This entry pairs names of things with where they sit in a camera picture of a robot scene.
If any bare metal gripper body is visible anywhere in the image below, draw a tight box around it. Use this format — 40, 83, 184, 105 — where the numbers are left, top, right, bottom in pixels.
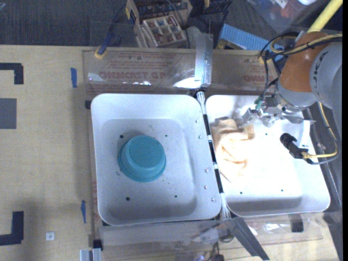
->
255, 95, 316, 125

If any yellow cloth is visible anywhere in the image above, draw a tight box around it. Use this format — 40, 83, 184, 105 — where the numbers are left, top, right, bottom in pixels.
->
210, 117, 256, 174

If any white plastic tray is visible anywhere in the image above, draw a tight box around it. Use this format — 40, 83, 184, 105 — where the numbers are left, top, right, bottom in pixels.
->
90, 92, 222, 227
205, 94, 332, 218

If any teal bowl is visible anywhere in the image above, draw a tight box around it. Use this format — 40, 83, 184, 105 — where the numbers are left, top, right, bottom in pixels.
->
117, 134, 167, 183

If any black cylinder on white bracket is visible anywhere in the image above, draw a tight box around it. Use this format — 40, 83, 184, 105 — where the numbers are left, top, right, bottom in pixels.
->
279, 120, 312, 159

